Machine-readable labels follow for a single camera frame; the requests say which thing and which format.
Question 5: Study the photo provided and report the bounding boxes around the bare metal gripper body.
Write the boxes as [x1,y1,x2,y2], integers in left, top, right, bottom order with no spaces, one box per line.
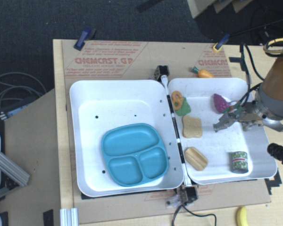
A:
[233,102,283,133]

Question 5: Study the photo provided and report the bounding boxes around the purple grapes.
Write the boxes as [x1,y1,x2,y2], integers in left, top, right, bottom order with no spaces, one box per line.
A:
[213,93,230,114]

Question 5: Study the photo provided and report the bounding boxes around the white plastic tray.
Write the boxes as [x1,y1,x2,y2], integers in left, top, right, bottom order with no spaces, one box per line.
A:
[69,79,185,197]
[167,77,278,185]

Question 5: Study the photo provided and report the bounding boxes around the tan bread slice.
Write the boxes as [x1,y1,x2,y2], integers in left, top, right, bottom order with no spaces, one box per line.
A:
[182,115,203,139]

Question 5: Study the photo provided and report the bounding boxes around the green and white can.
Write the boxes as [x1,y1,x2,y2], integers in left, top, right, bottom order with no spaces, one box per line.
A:
[231,151,249,174]

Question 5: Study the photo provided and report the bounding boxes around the tan bread roll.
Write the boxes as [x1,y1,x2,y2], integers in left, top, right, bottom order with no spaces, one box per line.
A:
[184,146,208,171]

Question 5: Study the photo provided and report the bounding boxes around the thin black and white rod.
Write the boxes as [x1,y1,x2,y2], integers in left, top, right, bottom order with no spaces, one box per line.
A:
[160,75,192,187]

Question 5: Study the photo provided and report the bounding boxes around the orange carrot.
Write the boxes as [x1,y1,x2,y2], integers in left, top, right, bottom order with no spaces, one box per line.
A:
[192,66,215,79]

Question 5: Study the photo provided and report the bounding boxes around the orange pretzel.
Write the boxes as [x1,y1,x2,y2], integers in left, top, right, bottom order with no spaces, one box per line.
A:
[171,90,183,111]

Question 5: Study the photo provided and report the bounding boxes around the yellow banana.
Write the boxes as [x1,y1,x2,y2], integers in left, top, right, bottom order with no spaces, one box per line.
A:
[236,205,250,226]

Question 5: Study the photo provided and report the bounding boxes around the blue divided plate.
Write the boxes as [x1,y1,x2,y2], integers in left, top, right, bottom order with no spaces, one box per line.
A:
[100,123,169,187]

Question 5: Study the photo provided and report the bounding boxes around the brown cardboard board, red print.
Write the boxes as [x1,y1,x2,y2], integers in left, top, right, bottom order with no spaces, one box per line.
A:
[61,40,272,225]

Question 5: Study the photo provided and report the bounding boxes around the black cylinder on white bracket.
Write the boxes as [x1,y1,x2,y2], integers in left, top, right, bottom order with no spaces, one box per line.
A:
[266,143,283,167]

